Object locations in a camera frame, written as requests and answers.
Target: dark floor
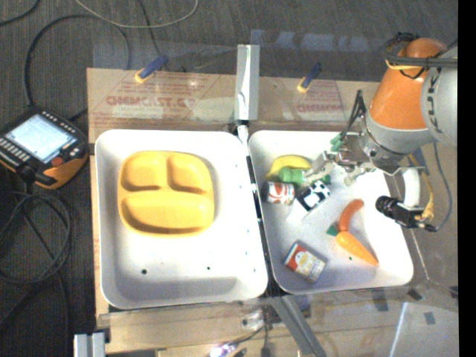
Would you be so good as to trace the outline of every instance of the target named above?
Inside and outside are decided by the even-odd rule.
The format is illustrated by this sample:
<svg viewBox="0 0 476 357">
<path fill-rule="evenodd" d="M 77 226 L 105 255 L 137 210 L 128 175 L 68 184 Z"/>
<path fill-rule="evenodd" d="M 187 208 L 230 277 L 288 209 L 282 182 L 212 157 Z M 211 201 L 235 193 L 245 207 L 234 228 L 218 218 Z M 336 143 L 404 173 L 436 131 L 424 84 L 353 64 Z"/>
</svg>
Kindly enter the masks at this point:
<svg viewBox="0 0 476 357">
<path fill-rule="evenodd" d="M 92 19 L 74 0 L 38 0 L 36 5 L 35 1 L 0 0 L 1 126 L 28 105 L 24 80 L 34 104 L 71 118 L 87 106 L 86 68 L 138 69 L 157 51 L 167 49 L 172 54 L 171 71 L 198 70 L 198 61 L 180 52 L 187 44 L 230 49 L 237 44 L 262 45 L 261 74 L 267 76 L 300 77 L 312 53 L 322 60 L 324 79 L 378 81 L 385 70 L 379 46 L 395 33 L 411 32 L 446 43 L 458 34 L 458 0 L 199 0 L 196 12 L 177 24 L 152 30 L 120 27 L 120 31 Z M 147 23 L 138 0 L 81 1 L 110 21 Z M 140 1 L 151 25 L 182 17 L 194 3 Z M 296 45 L 302 44 L 305 34 L 315 35 L 310 48 Z M 233 62 L 224 56 L 222 62 L 201 70 L 233 73 Z M 75 123 L 87 133 L 86 115 Z M 22 188 L 17 179 L 13 184 Z M 33 191 L 44 193 L 38 187 Z M 0 282 L 0 356 L 69 356 L 72 335 L 94 331 L 89 166 L 66 186 L 48 193 L 61 197 L 71 214 L 71 250 L 61 270 L 64 284 L 55 276 L 25 296 L 29 286 Z M 7 204 L 0 208 L 4 214 L 0 219 L 11 203 L 4 193 L 2 198 Z M 64 237 L 60 222 L 44 207 L 31 217 L 57 252 Z M 8 237 L 8 247 L 0 248 L 2 274 L 23 278 L 41 274 L 48 255 L 22 220 L 16 226 L 18 232 Z"/>
</svg>

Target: banana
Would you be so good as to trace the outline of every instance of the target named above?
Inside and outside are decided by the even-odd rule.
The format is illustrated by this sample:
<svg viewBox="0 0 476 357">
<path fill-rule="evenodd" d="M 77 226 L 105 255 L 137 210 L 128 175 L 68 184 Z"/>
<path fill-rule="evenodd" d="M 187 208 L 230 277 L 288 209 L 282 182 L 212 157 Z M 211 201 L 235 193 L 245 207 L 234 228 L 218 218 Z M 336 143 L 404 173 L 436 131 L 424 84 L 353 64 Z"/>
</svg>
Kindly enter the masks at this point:
<svg viewBox="0 0 476 357">
<path fill-rule="evenodd" d="M 299 155 L 280 156 L 273 161 L 271 169 L 266 173 L 266 178 L 269 179 L 270 177 L 277 175 L 281 168 L 284 167 L 308 170 L 311 167 L 311 163 L 309 163 L 306 158 Z"/>
</svg>

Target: blue and yellow clamp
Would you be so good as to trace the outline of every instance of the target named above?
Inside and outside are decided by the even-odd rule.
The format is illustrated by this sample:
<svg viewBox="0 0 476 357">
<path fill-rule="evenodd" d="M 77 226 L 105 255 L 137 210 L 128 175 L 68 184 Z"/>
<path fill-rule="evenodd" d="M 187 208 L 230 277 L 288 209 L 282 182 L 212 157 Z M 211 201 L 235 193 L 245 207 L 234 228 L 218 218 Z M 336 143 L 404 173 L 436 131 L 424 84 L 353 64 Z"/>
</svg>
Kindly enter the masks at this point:
<svg viewBox="0 0 476 357">
<path fill-rule="evenodd" d="M 299 81 L 299 85 L 297 85 L 298 91 L 307 92 L 311 86 L 312 80 L 319 75 L 321 70 L 321 64 L 319 62 L 316 63 L 312 70 L 302 80 Z"/>
<path fill-rule="evenodd" d="M 149 78 L 152 77 L 155 71 L 159 70 L 162 66 L 164 66 L 169 61 L 167 56 L 159 56 L 154 59 L 149 65 L 145 68 L 142 68 L 137 73 L 135 73 L 134 78 L 139 83 L 144 83 Z"/>
</svg>

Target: toy carrot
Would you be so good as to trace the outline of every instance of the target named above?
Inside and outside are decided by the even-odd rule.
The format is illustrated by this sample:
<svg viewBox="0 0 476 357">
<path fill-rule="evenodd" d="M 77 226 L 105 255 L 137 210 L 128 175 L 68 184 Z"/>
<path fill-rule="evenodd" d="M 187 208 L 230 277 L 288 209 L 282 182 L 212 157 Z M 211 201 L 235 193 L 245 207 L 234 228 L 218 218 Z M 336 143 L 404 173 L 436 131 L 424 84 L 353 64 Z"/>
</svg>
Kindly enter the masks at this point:
<svg viewBox="0 0 476 357">
<path fill-rule="evenodd" d="M 354 257 L 358 257 L 366 262 L 377 266 L 379 262 L 373 257 L 373 255 L 362 245 L 357 238 L 355 238 L 348 231 L 339 231 L 335 236 L 335 241 L 344 250 L 351 253 Z"/>
<path fill-rule="evenodd" d="M 342 211 L 339 218 L 338 229 L 339 231 L 349 231 L 350 220 L 355 212 L 360 210 L 364 206 L 364 202 L 361 199 L 352 200 Z"/>
</svg>

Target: yellow divided tray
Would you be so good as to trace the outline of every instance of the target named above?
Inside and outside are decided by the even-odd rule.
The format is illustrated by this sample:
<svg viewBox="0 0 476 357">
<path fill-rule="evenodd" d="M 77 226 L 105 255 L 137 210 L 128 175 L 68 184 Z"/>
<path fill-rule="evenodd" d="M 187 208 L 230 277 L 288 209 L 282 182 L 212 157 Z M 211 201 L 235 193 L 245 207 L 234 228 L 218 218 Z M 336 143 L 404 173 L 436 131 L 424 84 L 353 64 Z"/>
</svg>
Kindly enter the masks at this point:
<svg viewBox="0 0 476 357">
<path fill-rule="evenodd" d="M 210 171 L 189 153 L 133 153 L 120 166 L 118 208 L 132 230 L 162 236 L 197 234 L 213 221 Z"/>
</svg>

